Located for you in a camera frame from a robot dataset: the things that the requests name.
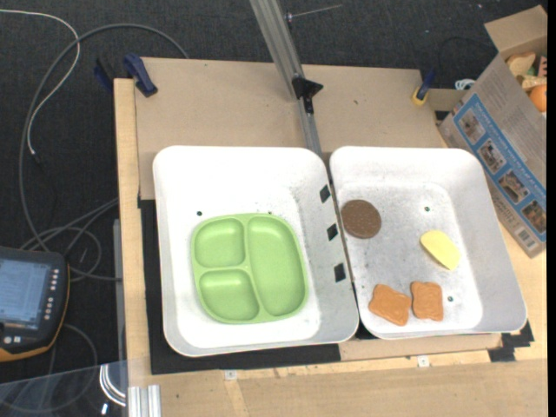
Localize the white plastic tray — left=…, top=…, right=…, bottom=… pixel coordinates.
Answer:
left=328, top=145, right=528, bottom=341
left=151, top=144, right=361, bottom=358

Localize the green divided plate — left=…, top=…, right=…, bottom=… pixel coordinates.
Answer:
left=189, top=213, right=310, bottom=325

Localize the brown round biscuit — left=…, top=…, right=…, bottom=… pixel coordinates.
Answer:
left=340, top=199, right=383, bottom=240

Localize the brown cardboard board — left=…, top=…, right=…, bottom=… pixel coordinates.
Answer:
left=133, top=56, right=505, bottom=362

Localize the orange toast slice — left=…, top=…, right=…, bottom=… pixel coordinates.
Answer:
left=409, top=281, right=445, bottom=322
left=367, top=283, right=413, bottom=328

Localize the yellow oval slice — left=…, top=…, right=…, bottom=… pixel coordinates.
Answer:
left=419, top=229, right=461, bottom=272

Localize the printed cardboard box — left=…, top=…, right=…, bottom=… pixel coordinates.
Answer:
left=436, top=4, right=548, bottom=260

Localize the beige toy bread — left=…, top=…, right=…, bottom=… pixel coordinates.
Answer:
left=505, top=50, right=537, bottom=77

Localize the orange toy fruit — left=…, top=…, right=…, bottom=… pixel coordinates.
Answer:
left=528, top=83, right=548, bottom=113

